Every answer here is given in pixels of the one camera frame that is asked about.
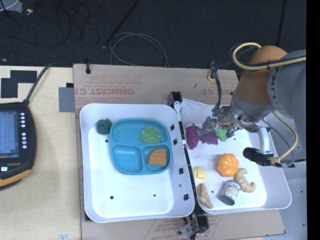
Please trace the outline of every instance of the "dark background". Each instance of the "dark background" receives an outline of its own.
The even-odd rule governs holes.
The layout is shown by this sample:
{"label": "dark background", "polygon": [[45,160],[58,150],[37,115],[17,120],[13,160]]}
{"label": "dark background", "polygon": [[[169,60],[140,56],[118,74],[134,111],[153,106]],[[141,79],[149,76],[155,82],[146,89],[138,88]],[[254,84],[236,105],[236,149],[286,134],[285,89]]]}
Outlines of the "dark background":
{"label": "dark background", "polygon": [[[127,18],[137,0],[20,1],[21,13],[0,12],[0,65],[207,68],[212,60],[230,62],[230,49],[245,42],[306,49],[307,0],[139,0]],[[111,47],[123,61],[111,60],[115,33]],[[156,40],[168,64],[141,36],[113,46],[121,33]]]}

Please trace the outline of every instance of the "tin can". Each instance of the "tin can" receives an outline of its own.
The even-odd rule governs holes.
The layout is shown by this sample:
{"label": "tin can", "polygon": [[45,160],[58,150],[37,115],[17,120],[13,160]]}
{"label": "tin can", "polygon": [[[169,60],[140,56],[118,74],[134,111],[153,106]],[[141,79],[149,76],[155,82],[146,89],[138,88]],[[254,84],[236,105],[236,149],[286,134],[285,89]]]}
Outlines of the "tin can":
{"label": "tin can", "polygon": [[236,202],[240,189],[241,187],[237,182],[228,180],[225,183],[220,200],[228,206],[233,206]]}

